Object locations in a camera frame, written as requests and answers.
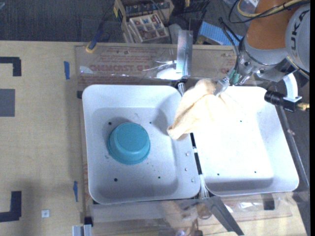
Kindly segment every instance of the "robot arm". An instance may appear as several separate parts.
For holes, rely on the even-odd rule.
[[[259,0],[256,15],[272,11],[290,1],[293,0]],[[265,100],[294,111],[294,106],[301,98],[297,97],[297,85],[292,82],[293,74],[288,76],[290,72],[283,69],[288,57],[303,70],[310,71],[309,3],[253,19],[239,44],[236,66],[218,81],[214,95],[218,96],[229,85],[242,85],[255,73],[269,81],[283,79],[288,95],[280,99],[278,94],[267,92]]]

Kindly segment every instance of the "beige cloth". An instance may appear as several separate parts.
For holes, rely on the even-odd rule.
[[[211,128],[214,122],[226,121],[235,113],[237,103],[224,92],[219,97],[214,96],[215,87],[211,79],[202,79],[184,93],[173,124],[167,129],[172,139]]]

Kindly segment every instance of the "blue lid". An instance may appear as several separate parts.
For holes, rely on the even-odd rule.
[[[133,122],[125,122],[110,133],[107,147],[109,154],[118,162],[137,164],[148,156],[150,139],[142,126]]]

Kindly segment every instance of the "white square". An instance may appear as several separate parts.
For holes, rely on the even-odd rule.
[[[41,210],[41,217],[42,218],[49,218],[49,210]]]

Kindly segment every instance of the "wooden surface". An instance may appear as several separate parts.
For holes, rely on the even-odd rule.
[[[69,236],[72,225],[83,222],[81,100],[76,96],[75,71],[75,46],[80,45],[0,41],[0,57],[22,60],[21,77],[12,76],[11,64],[0,64],[0,88],[15,89],[15,117],[0,118],[0,212],[9,211],[11,191],[22,191],[22,217],[0,223],[1,236]],[[213,53],[214,47],[207,48]],[[65,79],[64,61],[70,64],[69,80]],[[74,181],[79,187],[78,202]],[[41,218],[42,209],[50,210],[49,218]],[[246,235],[306,235],[295,203],[291,211],[290,217],[239,225]],[[203,230],[219,232],[210,227]]]

